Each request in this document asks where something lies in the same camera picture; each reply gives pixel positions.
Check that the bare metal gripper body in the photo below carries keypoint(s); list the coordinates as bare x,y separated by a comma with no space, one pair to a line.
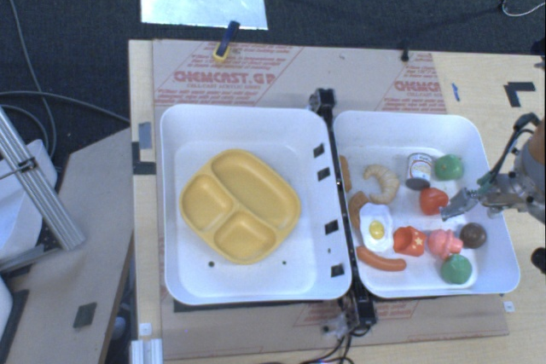
509,192

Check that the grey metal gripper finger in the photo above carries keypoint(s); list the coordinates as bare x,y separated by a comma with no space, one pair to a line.
460,202

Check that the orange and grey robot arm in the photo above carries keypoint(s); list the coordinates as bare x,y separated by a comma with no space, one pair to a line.
536,149

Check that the red bell pepper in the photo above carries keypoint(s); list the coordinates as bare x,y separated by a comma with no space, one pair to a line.
431,201

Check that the brown ball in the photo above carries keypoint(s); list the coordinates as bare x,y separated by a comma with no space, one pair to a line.
472,235

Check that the green bell pepper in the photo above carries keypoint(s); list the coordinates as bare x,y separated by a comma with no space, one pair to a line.
448,168

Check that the pink ice cream cone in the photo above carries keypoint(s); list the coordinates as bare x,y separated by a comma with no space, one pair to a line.
443,243

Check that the small white can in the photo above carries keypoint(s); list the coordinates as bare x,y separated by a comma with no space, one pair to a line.
419,168

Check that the red fries box with star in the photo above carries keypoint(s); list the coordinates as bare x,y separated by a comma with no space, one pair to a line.
408,240

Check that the green round fruit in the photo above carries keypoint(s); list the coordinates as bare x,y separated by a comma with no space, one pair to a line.
456,269

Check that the tan croissant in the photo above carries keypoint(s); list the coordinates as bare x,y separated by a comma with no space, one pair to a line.
386,181

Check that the white plastic tray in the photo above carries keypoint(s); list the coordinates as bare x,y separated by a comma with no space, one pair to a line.
256,128
426,132

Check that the white fried egg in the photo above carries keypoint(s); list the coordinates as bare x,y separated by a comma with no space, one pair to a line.
375,228

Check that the orange sausage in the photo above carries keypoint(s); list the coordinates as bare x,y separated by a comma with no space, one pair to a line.
381,262

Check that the orange curved hot dog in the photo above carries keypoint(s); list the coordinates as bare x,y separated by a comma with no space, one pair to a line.
355,209

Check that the brown bread stick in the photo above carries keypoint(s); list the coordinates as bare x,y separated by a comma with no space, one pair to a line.
345,175

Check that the thin black rod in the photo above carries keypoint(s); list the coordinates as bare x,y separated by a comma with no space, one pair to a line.
341,200

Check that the brown cardboard board red print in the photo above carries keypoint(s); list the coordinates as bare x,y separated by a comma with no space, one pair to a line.
354,72

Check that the yellow divided plate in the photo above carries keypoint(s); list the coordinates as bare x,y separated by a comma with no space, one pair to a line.
251,187

